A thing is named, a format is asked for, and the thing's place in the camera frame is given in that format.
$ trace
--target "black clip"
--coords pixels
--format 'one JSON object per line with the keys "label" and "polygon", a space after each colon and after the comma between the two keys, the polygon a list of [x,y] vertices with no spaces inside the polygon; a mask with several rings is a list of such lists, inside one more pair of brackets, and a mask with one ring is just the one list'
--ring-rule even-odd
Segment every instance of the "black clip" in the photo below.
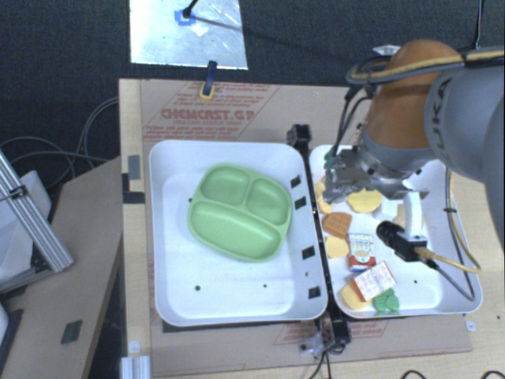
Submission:
{"label": "black clip", "polygon": [[0,202],[6,201],[8,199],[17,199],[24,197],[28,193],[28,190],[26,189],[26,186],[18,186],[12,190],[9,191],[9,195],[6,197],[0,198]]}
{"label": "black clip", "polygon": [[218,68],[218,63],[213,60],[208,61],[207,65],[207,76],[205,77],[205,82],[200,89],[200,98],[205,100],[212,99],[214,95],[214,76],[215,71]]}

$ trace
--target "yellow cable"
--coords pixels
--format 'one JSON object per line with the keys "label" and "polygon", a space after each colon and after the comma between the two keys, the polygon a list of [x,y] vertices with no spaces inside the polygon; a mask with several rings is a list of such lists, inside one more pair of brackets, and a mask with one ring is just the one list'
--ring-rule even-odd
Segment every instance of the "yellow cable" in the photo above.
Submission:
{"label": "yellow cable", "polygon": [[387,76],[396,76],[398,74],[411,72],[419,69],[426,69],[433,66],[440,65],[452,65],[455,63],[464,63],[464,62],[477,62],[480,60],[489,60],[495,58],[501,58],[505,55],[505,51],[486,51],[486,52],[473,52],[465,56],[464,58],[461,55],[453,55],[447,56],[446,58],[435,58],[424,60],[421,62],[410,63],[409,65],[404,65],[400,67],[395,67],[394,69],[389,70],[381,70],[378,72],[357,72],[353,70],[350,74],[351,78],[354,80],[373,80],[376,78],[387,77]]}
{"label": "yellow cable", "polygon": [[[449,174],[449,207],[454,208],[453,201],[452,201],[452,171]],[[479,273],[481,271],[481,266],[479,265],[477,260],[473,257],[468,246],[466,245],[466,241],[464,240],[462,233],[459,230],[458,225],[456,224],[456,218],[455,218],[455,214],[453,212],[451,212],[450,218],[451,218],[452,225],[454,227],[454,232],[456,234],[456,237],[458,238],[458,242],[461,245],[461,247],[463,248],[463,251],[465,252],[466,256],[470,259],[470,261],[472,261],[473,265],[475,265],[475,268],[471,268],[471,267],[467,267],[466,265],[459,264],[456,261],[453,261],[449,258],[441,256],[437,253],[434,253],[433,251],[428,250],[424,247],[416,247],[416,248],[414,248],[414,251],[417,254],[419,254],[419,257],[422,257],[422,258],[425,258],[428,260],[442,261],[446,264],[452,265],[453,267],[459,268],[459,269],[466,271],[466,272],[472,272],[474,274]]]}

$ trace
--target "green divided plate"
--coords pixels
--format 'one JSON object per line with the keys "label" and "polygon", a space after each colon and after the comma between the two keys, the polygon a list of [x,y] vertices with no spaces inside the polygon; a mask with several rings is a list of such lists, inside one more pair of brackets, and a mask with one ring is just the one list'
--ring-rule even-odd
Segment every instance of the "green divided plate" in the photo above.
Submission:
{"label": "green divided plate", "polygon": [[272,259],[291,221],[291,196],[273,179],[220,164],[207,171],[191,200],[189,229],[200,242],[243,261]]}

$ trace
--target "red and white box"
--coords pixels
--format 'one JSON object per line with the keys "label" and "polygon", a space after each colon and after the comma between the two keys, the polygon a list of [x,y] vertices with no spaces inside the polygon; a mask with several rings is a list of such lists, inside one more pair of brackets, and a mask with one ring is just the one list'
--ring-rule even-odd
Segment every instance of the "red and white box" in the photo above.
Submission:
{"label": "red and white box", "polygon": [[371,235],[361,233],[349,233],[349,268],[353,272],[364,271],[376,264],[376,255],[373,250]]}
{"label": "red and white box", "polygon": [[362,302],[375,298],[396,284],[385,261],[356,276],[351,282]]}

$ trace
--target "blue tape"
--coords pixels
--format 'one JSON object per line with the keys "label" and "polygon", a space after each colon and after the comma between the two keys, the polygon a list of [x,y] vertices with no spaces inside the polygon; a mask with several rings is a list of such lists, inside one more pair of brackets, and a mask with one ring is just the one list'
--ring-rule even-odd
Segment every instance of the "blue tape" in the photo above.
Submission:
{"label": "blue tape", "polygon": [[174,11],[174,19],[179,25],[182,27],[187,27],[188,25],[196,23],[196,17],[192,13],[189,15],[189,18],[184,18],[182,11],[183,10],[181,9]]}

